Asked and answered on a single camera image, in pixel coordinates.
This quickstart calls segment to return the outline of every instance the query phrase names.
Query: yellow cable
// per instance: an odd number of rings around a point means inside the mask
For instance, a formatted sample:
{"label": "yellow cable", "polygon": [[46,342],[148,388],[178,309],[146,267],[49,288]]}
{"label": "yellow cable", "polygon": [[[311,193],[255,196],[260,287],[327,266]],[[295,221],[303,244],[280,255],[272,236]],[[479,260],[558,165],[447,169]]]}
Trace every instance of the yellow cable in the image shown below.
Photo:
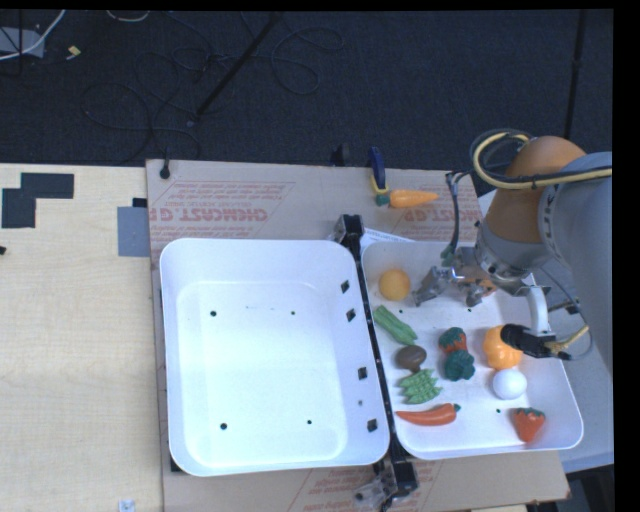
{"label": "yellow cable", "polygon": [[[491,135],[489,137],[487,137],[484,141],[482,141],[480,144],[478,144],[478,147],[475,149],[475,151],[473,152],[473,167],[476,170],[476,173],[478,173],[478,176],[480,176],[480,178],[484,181],[486,181],[487,183],[489,183],[490,185],[493,185],[496,188],[506,188],[506,189],[511,189],[511,190],[524,190],[524,189],[528,189],[528,188],[534,188],[534,187],[546,187],[549,185],[556,185],[559,183],[571,183],[571,182],[575,182],[575,181],[585,181],[585,180],[592,180],[592,179],[597,179],[597,178],[606,178],[607,176],[611,176],[612,174],[612,169],[611,168],[607,168],[607,169],[599,169],[596,171],[586,171],[584,173],[581,174],[571,174],[571,175],[567,175],[567,176],[560,176],[560,177],[556,177],[556,178],[540,178],[540,179],[536,179],[535,181],[531,181],[531,182],[517,182],[517,183],[512,183],[512,182],[506,182],[506,181],[502,181],[496,178],[493,178],[491,176],[489,176],[485,170],[482,168],[482,166],[480,165],[480,153],[482,153],[482,151],[489,145],[489,144],[493,144],[494,142],[496,142],[497,140],[505,137],[509,135],[509,132],[500,132],[500,133],[496,133],[494,135]],[[524,135],[524,134],[515,134],[512,136],[512,138],[514,139],[519,139],[521,141],[529,142],[529,137]]]}
{"label": "yellow cable", "polygon": [[558,354],[569,347],[574,341],[576,341],[580,336],[585,334],[589,330],[588,325],[583,325],[582,328],[576,331],[572,336],[567,338],[565,341],[548,341],[544,345],[551,350],[554,354]]}

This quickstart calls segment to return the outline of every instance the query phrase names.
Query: tripod leg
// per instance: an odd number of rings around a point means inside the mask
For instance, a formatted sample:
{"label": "tripod leg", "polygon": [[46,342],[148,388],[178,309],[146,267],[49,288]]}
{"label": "tripod leg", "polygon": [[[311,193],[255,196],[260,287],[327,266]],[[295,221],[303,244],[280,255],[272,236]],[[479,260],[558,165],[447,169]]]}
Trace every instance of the tripod leg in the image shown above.
{"label": "tripod leg", "polygon": [[231,79],[235,76],[235,74],[240,71],[240,68],[244,65],[244,63],[251,57],[251,54],[256,50],[258,45],[262,42],[262,40],[267,36],[269,31],[278,23],[278,21],[282,18],[282,12],[272,12],[269,14],[269,21],[257,35],[257,37],[252,41],[249,47],[242,54],[242,57],[236,61],[233,67],[227,72],[227,74],[220,80],[216,88],[209,95],[209,97],[202,103],[200,108],[196,111],[196,119],[200,118],[200,116],[206,112],[207,108],[213,100],[215,100],[218,95],[222,92],[222,90],[227,86],[227,84],[231,81]]}
{"label": "tripod leg", "polygon": [[571,125],[573,124],[573,109],[576,102],[576,92],[578,89],[578,71],[582,64],[582,44],[584,42],[585,20],[587,9],[580,9],[578,18],[578,33],[576,35],[576,46],[573,53],[573,73],[571,75],[571,86],[569,90],[569,105],[567,107],[567,117],[565,119],[564,138],[571,140]]}

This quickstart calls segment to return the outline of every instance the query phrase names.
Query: toy egg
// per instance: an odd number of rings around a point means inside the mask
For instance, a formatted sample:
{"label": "toy egg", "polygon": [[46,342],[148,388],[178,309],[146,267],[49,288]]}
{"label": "toy egg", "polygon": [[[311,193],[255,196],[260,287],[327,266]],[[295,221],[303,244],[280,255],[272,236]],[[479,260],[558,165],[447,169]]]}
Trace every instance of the toy egg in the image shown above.
{"label": "toy egg", "polygon": [[499,370],[493,376],[493,391],[502,400],[513,400],[527,390],[527,378],[515,368]]}

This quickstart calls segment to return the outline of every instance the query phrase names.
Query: blue clamp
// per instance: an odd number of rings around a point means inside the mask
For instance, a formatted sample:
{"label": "blue clamp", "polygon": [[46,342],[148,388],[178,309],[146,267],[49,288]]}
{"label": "blue clamp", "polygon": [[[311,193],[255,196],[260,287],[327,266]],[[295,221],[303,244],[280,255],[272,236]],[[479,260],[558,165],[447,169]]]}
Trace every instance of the blue clamp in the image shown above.
{"label": "blue clamp", "polygon": [[371,177],[371,186],[376,194],[386,194],[389,192],[387,187],[387,179],[384,172],[384,162],[382,160],[382,153],[377,147],[371,146],[369,148],[369,165],[373,169],[373,176]]}

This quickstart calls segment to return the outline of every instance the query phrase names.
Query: wooden table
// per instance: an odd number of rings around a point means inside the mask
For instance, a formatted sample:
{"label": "wooden table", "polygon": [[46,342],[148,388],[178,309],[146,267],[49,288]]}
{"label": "wooden table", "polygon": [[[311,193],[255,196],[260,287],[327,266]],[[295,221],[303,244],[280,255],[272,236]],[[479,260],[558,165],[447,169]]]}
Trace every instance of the wooden table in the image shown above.
{"label": "wooden table", "polygon": [[[37,199],[34,228],[0,229],[2,508],[162,511],[150,259],[120,256],[117,234],[118,208],[147,197],[146,170],[2,164],[0,188],[32,172],[73,174],[74,194]],[[522,496],[567,495],[557,453],[530,462],[545,474]]]}

